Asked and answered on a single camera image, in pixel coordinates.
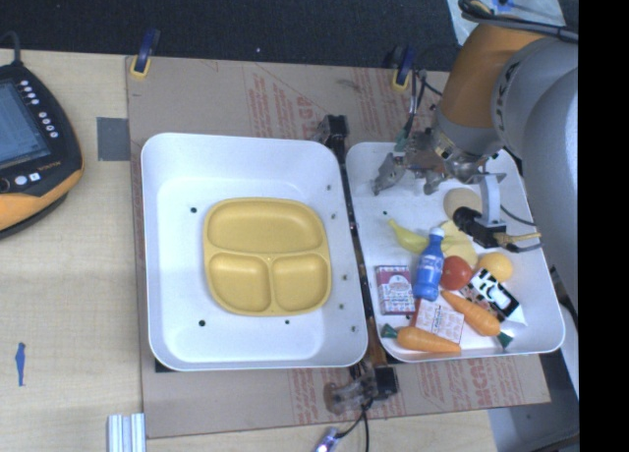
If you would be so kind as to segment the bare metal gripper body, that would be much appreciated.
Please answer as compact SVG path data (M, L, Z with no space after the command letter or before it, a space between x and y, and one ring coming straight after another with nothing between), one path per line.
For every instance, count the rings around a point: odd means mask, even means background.
M434 182L455 179L463 184L480 173L486 162L486 156L463 150L437 129L413 132L402 159L404 168L420 178Z

